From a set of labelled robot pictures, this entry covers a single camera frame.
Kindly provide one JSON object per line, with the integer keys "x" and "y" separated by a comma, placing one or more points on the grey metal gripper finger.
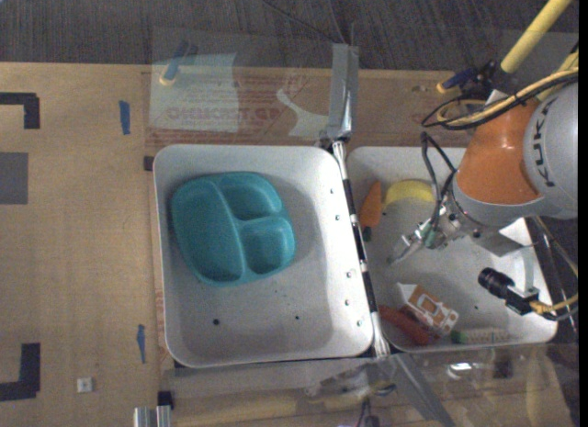
{"x": 400, "y": 254}
{"x": 410, "y": 238}

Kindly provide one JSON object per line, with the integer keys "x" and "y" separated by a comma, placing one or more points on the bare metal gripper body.
{"x": 452, "y": 225}

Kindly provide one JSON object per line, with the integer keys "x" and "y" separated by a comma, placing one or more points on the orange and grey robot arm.
{"x": 500, "y": 163}

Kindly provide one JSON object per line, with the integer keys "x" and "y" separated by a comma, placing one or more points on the yellow round sponge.
{"x": 409, "y": 192}

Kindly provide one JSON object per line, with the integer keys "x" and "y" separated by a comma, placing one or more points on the white plastic tray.
{"x": 275, "y": 315}
{"x": 459, "y": 273}

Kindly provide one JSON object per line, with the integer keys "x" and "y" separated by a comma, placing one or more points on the orange carrot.
{"x": 371, "y": 207}

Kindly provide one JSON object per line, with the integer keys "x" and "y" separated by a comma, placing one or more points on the white and orange carton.
{"x": 429, "y": 309}

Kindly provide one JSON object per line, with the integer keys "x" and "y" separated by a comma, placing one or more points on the red-orange sausage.
{"x": 406, "y": 324}

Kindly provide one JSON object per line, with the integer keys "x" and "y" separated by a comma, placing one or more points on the clear bottle with green cap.
{"x": 482, "y": 336}

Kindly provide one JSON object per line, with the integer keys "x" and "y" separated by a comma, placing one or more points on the blue divided plate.
{"x": 229, "y": 228}

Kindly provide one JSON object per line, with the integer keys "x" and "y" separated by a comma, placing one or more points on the small white square block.
{"x": 85, "y": 384}

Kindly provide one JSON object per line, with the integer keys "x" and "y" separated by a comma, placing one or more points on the black cylinder on white bracket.
{"x": 498, "y": 284}

